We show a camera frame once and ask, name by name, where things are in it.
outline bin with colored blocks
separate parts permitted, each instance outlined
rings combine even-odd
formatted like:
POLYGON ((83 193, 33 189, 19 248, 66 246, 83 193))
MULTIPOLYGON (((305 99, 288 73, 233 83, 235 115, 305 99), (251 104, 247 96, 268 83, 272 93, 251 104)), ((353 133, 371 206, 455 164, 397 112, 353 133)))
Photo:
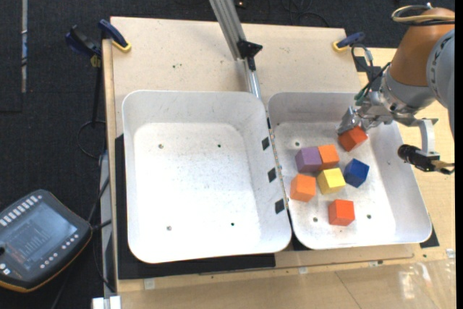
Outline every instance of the bin with colored blocks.
POLYGON ((321 166, 320 170, 334 168, 339 163, 339 155, 334 144, 319 145, 321 166))
POLYGON ((344 168, 344 179, 347 184, 358 188, 367 179, 370 167, 367 164, 353 158, 344 168))
POLYGON ((331 225, 348 226, 355 220, 354 202, 334 200, 328 206, 328 220, 331 225))
POLYGON ((317 182, 324 195, 338 192, 346 185, 339 167, 322 170, 317 176, 317 182))
POLYGON ((298 174, 291 181, 289 197, 293 200, 308 202, 316 193, 317 185, 314 177, 298 174))
POLYGON ((317 172, 321 166, 320 151, 318 148, 301 148, 296 154, 296 165, 299 173, 317 172))
POLYGON ((367 139, 367 133, 364 132, 360 126, 353 127, 352 129, 347 130, 338 136, 339 143, 347 152, 357 148, 367 139))

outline wooden table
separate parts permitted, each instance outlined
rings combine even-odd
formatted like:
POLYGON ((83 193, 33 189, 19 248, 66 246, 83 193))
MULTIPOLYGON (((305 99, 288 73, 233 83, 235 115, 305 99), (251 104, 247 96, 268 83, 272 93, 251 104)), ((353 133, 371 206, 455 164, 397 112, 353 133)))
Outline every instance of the wooden table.
MULTIPOLYGON (((142 89, 240 91, 246 90, 246 81, 242 64, 232 59, 216 22, 113 17, 111 23, 132 43, 132 50, 127 54, 112 47, 109 41, 103 41, 102 45, 109 174, 114 195, 114 140, 123 133, 121 107, 128 93, 142 89)), ((281 91, 355 93, 366 82, 365 74, 356 72, 349 52, 339 54, 331 48, 334 41, 345 37, 342 29, 248 24, 243 28, 249 41, 263 45, 256 63, 265 105, 274 93, 281 91)), ((395 52, 384 48, 370 50, 377 65, 391 61, 395 52)), ((436 150, 444 161, 454 161, 454 141, 446 109, 434 103, 422 116, 439 118, 436 150)), ((404 142, 421 146, 418 129, 401 126, 400 130, 404 142)), ((444 271, 450 269, 449 279, 454 282, 454 175, 416 170, 415 176, 439 246, 422 249, 419 244, 411 244, 308 251, 294 251, 289 247, 276 254, 275 269, 117 280, 123 308, 195 308, 195 305, 199 308, 281 308, 282 303, 292 302, 294 305, 289 307, 295 308, 317 300, 326 304, 324 308, 358 308, 361 305, 356 302, 360 299, 348 288, 353 284, 352 279, 360 277, 369 284, 374 278, 367 277, 378 275, 385 268, 388 269, 383 272, 385 277, 388 274, 397 277, 399 272, 407 279, 410 272, 404 271, 402 264, 407 267, 430 264, 432 267, 428 265, 427 272, 435 268, 436 282, 443 284, 447 281, 439 270, 442 265, 444 271)), ((113 225, 117 223, 115 210, 113 198, 113 225)), ((113 237, 116 248, 117 236, 113 237)), ((449 297, 439 300, 452 304, 456 288, 450 287, 449 297)), ((394 295, 403 297, 398 291, 392 292, 389 299, 394 295)), ((431 296, 424 295, 423 302, 431 296)))

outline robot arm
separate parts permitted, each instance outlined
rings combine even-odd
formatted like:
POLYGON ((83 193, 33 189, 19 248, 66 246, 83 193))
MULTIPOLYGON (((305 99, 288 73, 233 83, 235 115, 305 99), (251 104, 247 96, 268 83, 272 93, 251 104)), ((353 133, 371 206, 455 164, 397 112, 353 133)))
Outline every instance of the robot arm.
POLYGON ((380 123, 393 121, 406 126, 418 126, 422 148, 403 145, 399 156, 423 171, 440 171, 448 174, 446 164, 439 161, 434 151, 433 125, 437 119, 417 119, 421 109, 438 100, 449 110, 451 132, 454 136, 454 49, 455 13, 444 8, 408 6, 396 10, 392 19, 409 25, 408 31, 396 50, 390 64, 370 78, 356 96, 354 106, 337 127, 338 134, 359 125, 364 131, 380 123), (409 10, 425 10, 421 15, 402 17, 409 10), (379 88, 372 89, 373 80, 379 88))

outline yellow block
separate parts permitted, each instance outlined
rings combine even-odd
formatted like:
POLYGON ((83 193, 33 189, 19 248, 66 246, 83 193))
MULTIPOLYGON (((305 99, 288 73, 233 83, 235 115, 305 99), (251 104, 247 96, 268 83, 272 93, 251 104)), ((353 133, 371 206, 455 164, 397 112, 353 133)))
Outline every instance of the yellow block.
POLYGON ((324 195, 338 192, 346 185, 346 181, 339 167, 323 170, 317 176, 317 182, 320 191, 324 195))

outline tray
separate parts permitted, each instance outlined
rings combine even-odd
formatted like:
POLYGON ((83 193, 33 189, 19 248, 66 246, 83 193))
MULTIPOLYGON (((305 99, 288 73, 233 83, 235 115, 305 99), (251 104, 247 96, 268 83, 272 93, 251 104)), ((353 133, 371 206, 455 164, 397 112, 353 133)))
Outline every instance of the tray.
POLYGON ((268 102, 297 239, 314 250, 425 241, 432 226, 412 168, 397 156, 403 144, 397 124, 369 130, 368 140, 350 152, 338 144, 336 126, 353 102, 353 93, 291 92, 278 93, 268 102), (297 151, 325 144, 336 146, 341 170, 352 158, 368 164, 366 181, 359 188, 347 184, 329 195, 322 195, 318 188, 308 203, 292 200, 289 191, 297 174, 297 151), (347 227, 328 222, 328 205, 337 198, 354 201, 356 219, 347 227))
POLYGON ((129 248, 146 263, 275 253, 291 239, 263 103, 138 90, 122 104, 129 248))

